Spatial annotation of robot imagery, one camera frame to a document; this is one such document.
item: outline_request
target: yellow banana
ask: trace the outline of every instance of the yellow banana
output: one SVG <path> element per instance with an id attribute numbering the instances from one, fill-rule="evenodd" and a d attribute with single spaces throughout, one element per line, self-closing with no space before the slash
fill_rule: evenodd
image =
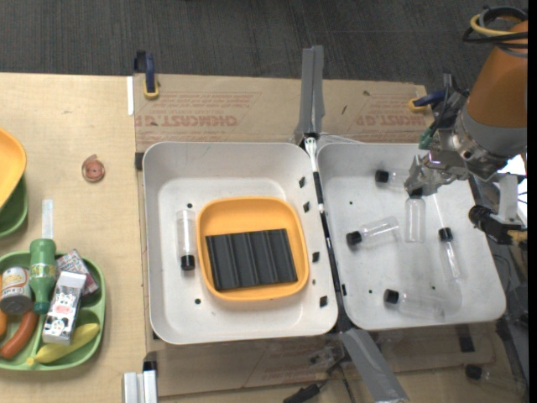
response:
<path id="1" fill-rule="evenodd" d="M 84 324 L 75 329 L 71 345 L 61 345 L 59 343 L 47 343 L 42 346 L 34 357 L 26 360 L 28 366 L 34 365 L 35 362 L 47 364 L 66 356 L 68 353 L 76 351 L 86 343 L 89 343 L 100 330 L 97 323 Z"/>

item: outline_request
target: tin can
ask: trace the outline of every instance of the tin can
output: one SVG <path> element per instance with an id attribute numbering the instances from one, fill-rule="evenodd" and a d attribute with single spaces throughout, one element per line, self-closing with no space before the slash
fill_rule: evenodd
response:
<path id="1" fill-rule="evenodd" d="M 0 309 L 8 315 L 22 315 L 32 308 L 29 272 L 24 267 L 11 267 L 2 274 Z"/>

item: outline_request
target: white plastic tray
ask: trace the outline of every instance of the white plastic tray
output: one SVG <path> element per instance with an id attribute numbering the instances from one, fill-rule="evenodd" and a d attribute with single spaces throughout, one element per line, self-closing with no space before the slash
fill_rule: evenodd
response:
<path id="1" fill-rule="evenodd" d="M 468 182 L 442 186 L 426 202 L 425 243 L 399 241 L 351 250 L 346 235 L 358 226 L 395 216 L 404 230 L 404 188 L 379 188 L 374 180 L 383 166 L 408 169 L 416 154 L 407 144 L 327 144 L 317 161 L 327 210 L 334 254 L 347 315 L 358 327 L 381 330 L 491 321 L 502 316 L 505 295 L 483 232 L 474 228 L 468 211 L 475 204 Z M 456 303 L 444 280 L 439 255 L 438 229 L 450 227 L 456 254 L 465 278 L 461 281 L 462 305 L 451 309 L 442 320 L 409 317 L 383 304 L 383 292 L 390 288 L 420 295 L 435 295 Z"/>
<path id="2" fill-rule="evenodd" d="M 299 180 L 305 184 L 300 188 Z M 149 312 L 154 332 L 173 344 L 314 336 L 335 324 L 337 306 L 307 154 L 292 144 L 163 142 L 143 159 Z M 207 289 L 196 264 L 184 272 L 175 253 L 175 212 L 195 212 L 235 196 L 276 196 L 298 213 L 310 277 L 300 292 L 270 301 L 225 301 Z M 303 205 L 310 203 L 310 210 Z M 312 254 L 320 253 L 312 262 Z M 321 306 L 320 298 L 327 296 Z"/>

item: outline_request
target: snack package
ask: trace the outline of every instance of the snack package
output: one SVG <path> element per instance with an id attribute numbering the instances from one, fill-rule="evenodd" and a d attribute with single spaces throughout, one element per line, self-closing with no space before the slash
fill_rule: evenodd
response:
<path id="1" fill-rule="evenodd" d="M 86 275 L 60 273 L 41 333 L 44 343 L 70 345 L 85 283 Z"/>
<path id="2" fill-rule="evenodd" d="M 60 277 L 61 271 L 86 275 L 86 284 L 84 285 L 84 290 L 82 291 L 83 297 L 89 296 L 99 289 L 99 285 L 95 282 L 93 276 L 91 276 L 91 273 L 87 269 L 84 260 L 78 254 L 76 249 L 71 250 L 63 257 L 59 257 L 56 260 L 56 266 L 56 279 Z"/>

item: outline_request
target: green bowl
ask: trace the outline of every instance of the green bowl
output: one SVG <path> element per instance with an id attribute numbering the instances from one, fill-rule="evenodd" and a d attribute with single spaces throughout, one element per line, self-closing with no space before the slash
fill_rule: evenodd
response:
<path id="1" fill-rule="evenodd" d="M 63 254 L 57 254 L 56 258 L 59 258 Z M 38 326 L 34 331 L 34 335 L 30 338 L 26 346 L 12 359 L 0 358 L 0 369 L 8 370 L 61 370 L 75 367 L 79 364 L 87 361 L 99 348 L 102 338 L 102 330 L 104 328 L 105 317 L 105 305 L 106 305 L 106 288 L 104 275 L 99 267 L 91 260 L 84 258 L 87 268 L 91 275 L 99 285 L 99 290 L 90 296 L 82 298 L 81 309 L 76 318 L 76 326 L 96 322 L 99 324 L 99 333 L 86 345 L 78 348 L 76 351 L 67 354 L 61 359 L 57 359 L 52 363 L 40 364 L 35 363 L 33 366 L 26 364 L 28 357 L 33 357 L 39 351 L 39 348 L 43 345 L 41 341 L 41 331 L 43 330 L 44 319 L 46 315 L 41 315 L 39 318 Z M 10 267 L 20 266 L 29 268 L 30 264 L 30 252 L 19 251 L 11 254 L 4 255 L 0 258 L 0 273 Z M 6 331 L 3 339 L 0 341 L 0 347 L 2 347 L 12 335 L 17 331 L 22 316 L 9 316 L 8 317 L 8 330 Z"/>
<path id="2" fill-rule="evenodd" d="M 0 238 L 16 232 L 28 215 L 28 198 L 26 181 L 23 177 L 18 182 L 8 201 L 0 209 Z"/>

